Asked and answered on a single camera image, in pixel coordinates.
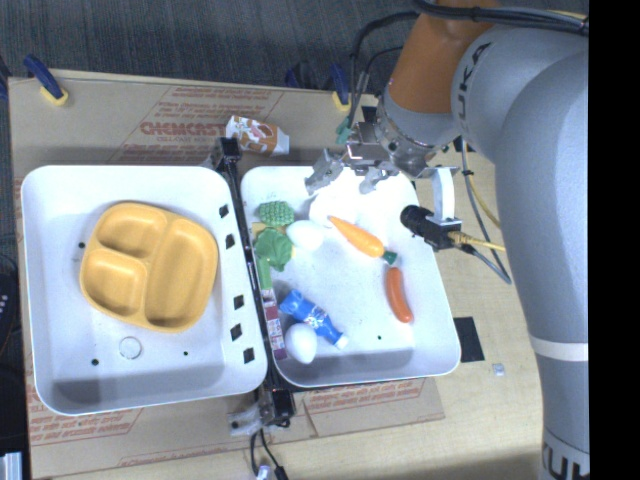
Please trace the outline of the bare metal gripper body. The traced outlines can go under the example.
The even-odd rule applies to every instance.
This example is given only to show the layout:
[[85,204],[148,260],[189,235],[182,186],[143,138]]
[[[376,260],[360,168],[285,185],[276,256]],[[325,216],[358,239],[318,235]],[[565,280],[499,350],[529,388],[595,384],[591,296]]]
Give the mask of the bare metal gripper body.
[[383,171],[420,178],[448,143],[448,120],[428,120],[410,132],[393,122],[358,122],[347,139],[343,163],[362,175]]

